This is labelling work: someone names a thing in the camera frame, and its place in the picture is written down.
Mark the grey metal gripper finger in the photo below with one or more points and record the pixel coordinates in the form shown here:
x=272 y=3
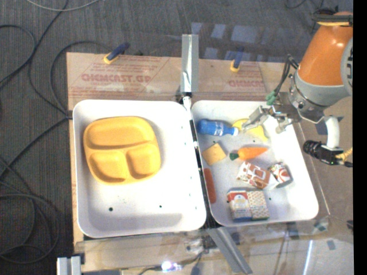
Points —
x=258 y=116
x=284 y=123

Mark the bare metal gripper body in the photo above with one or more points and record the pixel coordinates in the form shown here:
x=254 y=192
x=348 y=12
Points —
x=289 y=105

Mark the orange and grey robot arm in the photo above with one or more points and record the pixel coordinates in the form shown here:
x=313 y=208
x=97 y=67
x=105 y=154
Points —
x=324 y=59

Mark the yellow banana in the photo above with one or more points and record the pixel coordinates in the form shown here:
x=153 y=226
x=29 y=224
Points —
x=258 y=132

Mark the orange carrot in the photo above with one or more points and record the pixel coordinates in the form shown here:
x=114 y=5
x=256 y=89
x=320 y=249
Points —
x=250 y=152

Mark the blue bottle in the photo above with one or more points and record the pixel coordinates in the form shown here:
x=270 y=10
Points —
x=213 y=127

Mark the red and white can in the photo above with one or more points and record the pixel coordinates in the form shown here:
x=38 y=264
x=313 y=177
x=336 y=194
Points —
x=281 y=174

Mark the yellow bread slice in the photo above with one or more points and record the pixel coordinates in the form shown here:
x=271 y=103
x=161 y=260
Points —
x=214 y=154

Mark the brown and white carton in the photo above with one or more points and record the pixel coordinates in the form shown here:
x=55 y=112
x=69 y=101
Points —
x=255 y=175

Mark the red sausage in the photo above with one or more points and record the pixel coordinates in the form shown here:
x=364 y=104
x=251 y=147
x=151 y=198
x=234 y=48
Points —
x=210 y=185

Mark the white plastic tray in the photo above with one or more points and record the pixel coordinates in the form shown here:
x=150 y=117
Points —
x=143 y=205
x=286 y=208

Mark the patterned beige packet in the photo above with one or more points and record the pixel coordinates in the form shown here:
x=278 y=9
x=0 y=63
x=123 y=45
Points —
x=258 y=204

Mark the red and white carton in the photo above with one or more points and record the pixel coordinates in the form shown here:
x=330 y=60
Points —
x=238 y=205

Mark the yellow divided plate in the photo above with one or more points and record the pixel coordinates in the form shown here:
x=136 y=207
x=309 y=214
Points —
x=120 y=150

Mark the brown cardboard board red print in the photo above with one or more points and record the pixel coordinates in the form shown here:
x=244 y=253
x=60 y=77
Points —
x=114 y=79

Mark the black cylinder on white bracket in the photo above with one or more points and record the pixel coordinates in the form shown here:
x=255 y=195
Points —
x=321 y=150

